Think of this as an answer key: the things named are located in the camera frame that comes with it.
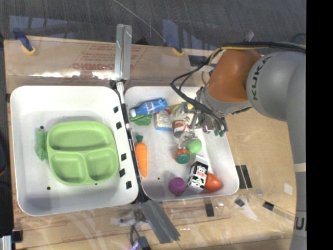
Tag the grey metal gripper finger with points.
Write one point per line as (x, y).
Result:
(193, 138)
(182, 142)

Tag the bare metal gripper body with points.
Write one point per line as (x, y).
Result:
(208, 122)

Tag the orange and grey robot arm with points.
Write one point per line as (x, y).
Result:
(273, 82)

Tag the green toy ball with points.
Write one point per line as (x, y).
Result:
(195, 146)

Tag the white and red can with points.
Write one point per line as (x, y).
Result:
(179, 127)

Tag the white plastic tray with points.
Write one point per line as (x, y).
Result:
(161, 160)
(31, 105)

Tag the yellow toy food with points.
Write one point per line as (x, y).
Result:
(175, 107)

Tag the cow print milk carton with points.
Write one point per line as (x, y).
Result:
(198, 174)

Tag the orange toy carrot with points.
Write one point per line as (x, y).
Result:
(141, 155)

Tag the purple toy grapes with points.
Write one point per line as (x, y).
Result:
(177, 186)

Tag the green toy lettuce leaf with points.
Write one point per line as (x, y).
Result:
(141, 120)

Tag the blue plastic bottle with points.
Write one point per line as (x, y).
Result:
(151, 106)

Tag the red toy tomato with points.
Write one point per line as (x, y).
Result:
(213, 183)

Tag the green divided plate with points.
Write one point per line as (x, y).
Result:
(78, 137)

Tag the brown cardboard board red print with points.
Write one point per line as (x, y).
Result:
(78, 59)

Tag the green toy pea pod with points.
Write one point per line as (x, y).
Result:
(41, 146)

